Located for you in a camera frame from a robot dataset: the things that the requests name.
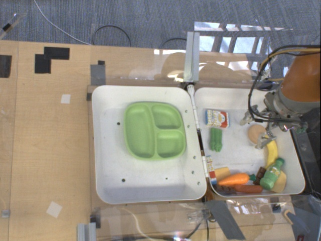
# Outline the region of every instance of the gray carpet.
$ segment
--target gray carpet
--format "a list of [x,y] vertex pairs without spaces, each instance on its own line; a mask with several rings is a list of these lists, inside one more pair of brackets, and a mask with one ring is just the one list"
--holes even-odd
[[[194,30],[194,22],[293,28],[300,36],[307,35],[304,42],[320,43],[320,0],[36,1],[53,23],[88,43],[98,27],[109,24],[124,29],[134,47],[158,48],[169,38],[186,37],[187,31]],[[2,27],[14,13],[27,14],[7,40],[78,43],[47,23],[32,0],[0,0],[0,6]],[[116,28],[102,29],[96,40],[100,45],[129,46],[127,37]],[[282,40],[283,45],[290,43],[293,36]],[[184,48],[185,43],[171,41],[165,46],[169,47]]]

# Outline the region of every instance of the brown round object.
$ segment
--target brown round object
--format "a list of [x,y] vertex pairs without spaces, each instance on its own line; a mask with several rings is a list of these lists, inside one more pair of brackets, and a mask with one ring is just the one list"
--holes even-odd
[[266,132],[265,128],[262,126],[262,125],[252,125],[248,132],[247,132],[247,135],[249,136],[249,139],[257,144],[257,139],[259,138],[259,135]]

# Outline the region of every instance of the small box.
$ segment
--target small box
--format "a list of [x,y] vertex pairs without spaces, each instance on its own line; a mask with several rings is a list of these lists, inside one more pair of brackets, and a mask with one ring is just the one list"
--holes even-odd
[[205,111],[205,124],[211,127],[227,128],[229,126],[229,114],[225,111],[207,109]]

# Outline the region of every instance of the white tray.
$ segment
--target white tray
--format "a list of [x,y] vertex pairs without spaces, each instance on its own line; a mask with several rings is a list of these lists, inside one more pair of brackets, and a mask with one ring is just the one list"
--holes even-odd
[[[134,102],[165,102],[182,115],[186,150],[163,161],[134,158],[123,132],[126,107]],[[175,87],[100,86],[92,94],[96,189],[110,204],[195,200],[206,191],[191,100]]]
[[[240,120],[247,111],[248,89],[239,88],[200,88],[195,93],[198,117],[200,121],[202,141],[206,155],[211,155],[213,167],[229,167],[231,173],[245,172],[256,174],[260,166],[265,166],[267,148],[256,149],[247,136],[250,125],[240,126]],[[255,90],[251,104],[259,105],[259,110],[265,108],[263,99],[265,93]],[[230,126],[223,129],[223,147],[219,153],[210,150],[210,127],[205,125],[205,110],[217,109],[227,111]],[[305,181],[302,169],[295,151],[290,132],[282,132],[279,128],[272,131],[276,136],[279,157],[285,160],[282,171],[287,176],[287,182],[282,194],[299,194],[304,190]],[[264,191],[264,195],[281,195],[272,191]],[[244,194],[228,197],[249,196]]]

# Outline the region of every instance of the green plate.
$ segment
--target green plate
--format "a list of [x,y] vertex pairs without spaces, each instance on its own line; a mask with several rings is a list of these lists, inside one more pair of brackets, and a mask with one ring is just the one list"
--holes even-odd
[[139,159],[161,160],[180,156],[186,149],[180,112],[167,103],[137,102],[124,116],[125,142]]

